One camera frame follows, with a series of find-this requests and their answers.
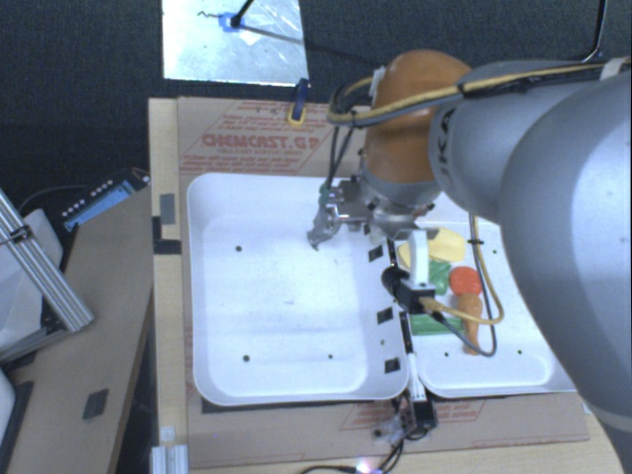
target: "metal plate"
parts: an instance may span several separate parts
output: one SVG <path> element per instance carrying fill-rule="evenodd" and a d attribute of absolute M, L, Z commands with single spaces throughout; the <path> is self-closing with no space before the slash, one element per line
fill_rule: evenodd
<path fill-rule="evenodd" d="M 245 1 L 162 0 L 165 78 L 273 86 L 308 79 L 298 0 L 255 0 L 238 31 L 222 27 Z"/>

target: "cardboard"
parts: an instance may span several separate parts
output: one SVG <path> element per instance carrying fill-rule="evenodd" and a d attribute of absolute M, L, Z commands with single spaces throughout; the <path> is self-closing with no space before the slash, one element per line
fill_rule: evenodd
<path fill-rule="evenodd" d="M 333 129 L 326 106 L 308 105 L 306 122 L 285 122 L 288 104 L 180 99 L 177 104 L 183 303 L 190 466 L 194 469 L 386 454 L 373 431 L 393 417 L 390 402 L 230 409 L 203 403 L 192 377 L 191 292 L 186 192 L 211 171 L 324 177 Z M 361 132 L 340 169 L 357 169 Z M 314 212 L 317 192 L 314 192 Z M 406 450 L 512 446 L 589 438 L 575 393 L 445 401 L 435 405 L 438 427 Z"/>

